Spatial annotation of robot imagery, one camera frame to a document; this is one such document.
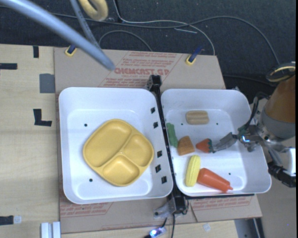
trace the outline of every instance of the white tray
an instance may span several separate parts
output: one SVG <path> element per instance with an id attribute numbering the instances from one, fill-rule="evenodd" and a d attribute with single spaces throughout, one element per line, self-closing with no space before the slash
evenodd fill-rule
<path id="1" fill-rule="evenodd" d="M 157 103 L 145 89 L 77 88 L 59 96 L 63 188 L 76 204 L 166 197 L 173 188 Z M 154 159 L 133 184 L 111 185 L 83 159 L 82 149 L 91 134 L 110 119 L 122 119 L 153 145 Z"/>
<path id="2" fill-rule="evenodd" d="M 193 145 L 205 138 L 214 144 L 229 132 L 237 134 L 237 129 L 250 117 L 251 110 L 246 97 L 236 90 L 205 89 L 169 89 L 161 97 L 165 122 L 174 125 L 176 137 L 189 136 Z M 186 121 L 190 110 L 208 112 L 209 123 L 191 125 Z M 170 146 L 172 163 L 178 188 L 188 196 L 214 196 L 223 192 L 196 184 L 187 187 L 184 183 L 189 158 L 198 154 L 201 168 L 208 168 L 230 181 L 233 190 L 228 194 L 264 193 L 271 186 L 267 162 L 260 146 L 253 152 L 236 142 L 228 149 L 216 153 L 203 153 L 197 150 L 188 155 L 179 156 L 175 147 Z"/>

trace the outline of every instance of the yellow corn toy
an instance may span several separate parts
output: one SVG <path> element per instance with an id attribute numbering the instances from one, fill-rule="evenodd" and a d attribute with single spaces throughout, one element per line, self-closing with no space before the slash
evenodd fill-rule
<path id="1" fill-rule="evenodd" d="M 199 155 L 192 155 L 189 160 L 187 172 L 185 174 L 185 185 L 193 187 L 197 182 L 200 171 L 201 159 Z"/>

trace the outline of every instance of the table surface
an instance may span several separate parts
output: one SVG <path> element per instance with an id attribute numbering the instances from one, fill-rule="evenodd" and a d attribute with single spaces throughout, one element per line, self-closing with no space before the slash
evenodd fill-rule
<path id="1" fill-rule="evenodd" d="M 0 216 L 21 216 L 20 224 L 0 226 L 0 238 L 40 237 L 40 224 L 59 221 L 59 191 L 55 94 L 40 94 L 39 75 L 54 74 L 53 47 L 0 45 L 0 63 L 17 63 L 17 70 L 0 70 Z M 33 109 L 52 126 L 35 126 Z M 174 237 L 236 238 L 233 220 L 175 225 Z M 152 227 L 62 235 L 71 237 L 142 238 Z M 171 236 L 171 226 L 167 234 Z"/>

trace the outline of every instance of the cardboard box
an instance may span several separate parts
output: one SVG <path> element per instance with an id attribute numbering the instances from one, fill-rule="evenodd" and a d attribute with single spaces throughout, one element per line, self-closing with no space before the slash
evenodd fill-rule
<path id="1" fill-rule="evenodd" d="M 114 71 L 104 69 L 78 50 L 67 57 L 66 48 L 54 49 L 56 116 L 60 185 L 60 221 L 62 233 L 159 226 L 164 219 L 154 217 L 154 210 L 166 198 L 77 205 L 63 193 L 58 96 L 68 87 L 145 87 L 151 74 L 160 75 L 161 92 L 171 88 L 225 89 L 216 56 L 197 56 L 189 66 L 189 54 L 104 50 L 116 64 Z M 186 215 L 177 224 L 261 217 L 256 195 L 213 197 L 189 200 Z"/>

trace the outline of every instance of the black hole in tray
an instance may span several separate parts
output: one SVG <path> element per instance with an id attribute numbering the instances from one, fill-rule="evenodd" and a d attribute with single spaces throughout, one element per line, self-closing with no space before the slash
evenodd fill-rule
<path id="1" fill-rule="evenodd" d="M 155 172 L 158 173 L 161 170 L 161 165 L 156 166 Z"/>
<path id="2" fill-rule="evenodd" d="M 161 177 L 161 182 L 166 183 L 167 182 L 167 177 Z"/>

